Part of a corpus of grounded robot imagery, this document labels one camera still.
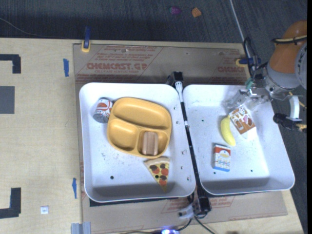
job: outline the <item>red soda can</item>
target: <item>red soda can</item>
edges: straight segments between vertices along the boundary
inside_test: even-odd
[[[113,103],[107,98],[100,98],[97,102],[97,108],[93,118],[99,123],[107,123],[111,113]]]

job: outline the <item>blue light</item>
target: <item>blue light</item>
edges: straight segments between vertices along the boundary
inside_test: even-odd
[[[180,234],[180,232],[176,230],[165,229],[161,231],[161,234]]]

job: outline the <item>wire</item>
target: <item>wire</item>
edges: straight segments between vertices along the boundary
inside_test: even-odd
[[[204,227],[207,231],[209,231],[211,234],[216,234],[216,233],[214,233],[212,230],[210,230],[207,226],[205,226],[202,222],[200,222],[200,221],[198,220],[197,217],[195,217],[195,220],[196,220],[202,227]]]
[[[133,231],[133,232],[125,232],[125,233],[123,233],[123,234],[135,234],[135,233],[140,233],[140,234],[152,234],[153,232]]]
[[[189,201],[190,204],[194,202],[194,192],[191,195],[187,196],[187,200]]]
[[[238,21],[238,19],[237,19],[237,15],[236,15],[236,12],[235,12],[234,5],[233,5],[233,1],[232,1],[232,0],[230,0],[230,4],[231,4],[232,11],[233,11],[233,14],[234,14],[234,17],[235,17],[235,20],[236,20],[236,24],[237,24],[237,26],[238,26],[238,30],[239,30],[240,36],[241,36],[242,41],[243,41],[243,40],[244,40],[243,32],[242,32],[242,29],[240,28],[239,21]]]
[[[203,219],[207,216],[208,212],[206,212],[204,215],[196,215],[195,217],[197,217],[198,219]]]
[[[288,38],[288,39],[278,39],[274,38],[271,41],[277,44],[289,44],[289,43],[294,43],[297,44],[299,41],[304,41],[308,38],[307,35],[300,36],[300,37],[294,37],[294,38]]]
[[[251,47],[251,40],[250,40],[249,37],[246,37],[246,38],[244,39],[243,48],[244,48],[245,55],[247,56],[247,65],[248,65],[249,75],[250,75],[250,77],[253,77],[253,76],[254,76],[254,74],[252,73],[252,67],[253,67],[253,65],[251,65],[250,62],[249,62],[249,52],[248,52],[248,49],[247,49],[247,43],[248,43],[249,46]]]
[[[64,38],[64,37],[55,37],[55,36],[43,36],[43,35],[37,35],[37,34],[32,34],[32,33],[29,33],[29,32],[26,32],[26,31],[23,31],[22,29],[20,28],[17,28],[16,26],[14,26],[12,23],[10,23],[9,21],[3,19],[3,18],[0,18],[1,21],[4,21],[5,23],[9,24],[11,27],[21,31],[22,33],[24,34],[27,34],[27,35],[30,35],[30,36],[35,36],[35,37],[43,37],[43,38],[58,38],[58,39],[69,39],[69,38]]]
[[[190,225],[190,223],[191,223],[191,221],[192,221],[193,219],[192,218],[190,218],[190,220],[187,222],[187,224],[186,225],[184,225],[183,227],[181,227],[180,229],[177,229],[176,231],[182,231],[182,230],[184,230],[186,227],[188,227],[189,225]]]

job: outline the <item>white cable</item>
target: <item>white cable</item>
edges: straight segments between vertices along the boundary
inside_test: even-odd
[[[237,24],[237,26],[238,26],[238,30],[239,30],[239,33],[240,33],[240,37],[242,38],[242,41],[244,41],[245,38],[244,38],[244,35],[243,35],[243,32],[242,32],[242,29],[240,28],[240,24],[239,24],[239,21],[238,21],[238,18],[237,18],[237,15],[236,15],[236,12],[235,12],[234,5],[233,5],[233,1],[232,1],[232,0],[230,0],[230,4],[231,4],[232,11],[233,11],[233,14],[234,14],[234,17],[235,17],[235,20],[236,20],[236,24]]]

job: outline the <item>black cable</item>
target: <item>black cable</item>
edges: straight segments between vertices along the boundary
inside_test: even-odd
[[[191,195],[187,196],[187,200],[189,201],[190,204],[194,202],[194,192]]]
[[[207,231],[209,231],[211,234],[216,234],[216,233],[214,233],[212,230],[210,230],[207,226],[205,226],[202,222],[200,222],[200,221],[198,220],[197,217],[195,217],[195,220],[196,220],[202,227],[204,227]]]
[[[133,232],[125,232],[125,233],[123,233],[123,234],[135,234],[135,233],[140,233],[140,234],[152,234],[153,232],[133,231]]]
[[[266,66],[267,66],[267,64],[268,64],[268,62],[265,62],[265,63],[261,64],[260,66],[258,66],[258,67],[254,70],[254,73],[253,73],[253,79],[255,79],[256,77],[257,77],[258,79],[263,79],[262,74],[258,74],[258,75],[256,75],[256,71],[257,71],[257,70],[259,70],[259,69],[261,69],[261,68],[266,67]]]
[[[302,36],[302,37],[294,37],[293,39],[279,39],[279,38],[274,38],[271,41],[276,43],[276,44],[289,44],[289,43],[294,43],[297,45],[297,42],[299,41],[304,41],[308,39],[307,36]]]
[[[208,212],[205,213],[204,215],[196,215],[195,217],[197,217],[198,219],[203,219],[207,216]]]
[[[29,33],[29,32],[26,32],[26,31],[23,31],[22,29],[20,28],[17,28],[15,25],[13,25],[12,23],[10,23],[9,21],[3,19],[3,18],[0,18],[0,21],[4,21],[5,23],[9,24],[11,27],[17,29],[18,31],[24,33],[24,34],[27,34],[27,35],[30,35],[30,36],[35,36],[35,37],[42,37],[42,38],[53,38],[53,39],[68,39],[68,38],[64,38],[64,37],[57,37],[57,36],[43,36],[43,35],[37,35],[37,34],[33,34],[33,33]]]
[[[188,221],[188,223],[186,224],[186,225],[184,225],[183,227],[181,227],[180,229],[177,229],[176,231],[182,231],[182,230],[184,230],[186,227],[188,227],[189,225],[190,225],[190,223],[191,223],[191,221],[192,221],[193,219],[192,218],[190,218],[190,220]]]
[[[249,37],[246,37],[244,39],[244,42],[243,42],[243,48],[244,48],[244,52],[245,52],[245,56],[246,56],[246,59],[247,59],[247,65],[248,65],[248,71],[249,71],[249,75],[250,77],[253,77],[254,78],[254,73],[255,73],[255,70],[257,68],[257,65],[258,65],[258,60],[257,60],[257,57],[255,59],[255,63],[253,65],[250,64],[249,62],[249,56],[248,56],[248,52],[247,52],[247,43],[249,45],[249,48],[251,50],[251,55],[253,57],[256,57],[256,54],[255,54],[255,51],[254,51],[254,48],[252,47],[252,43],[251,43],[251,39]]]

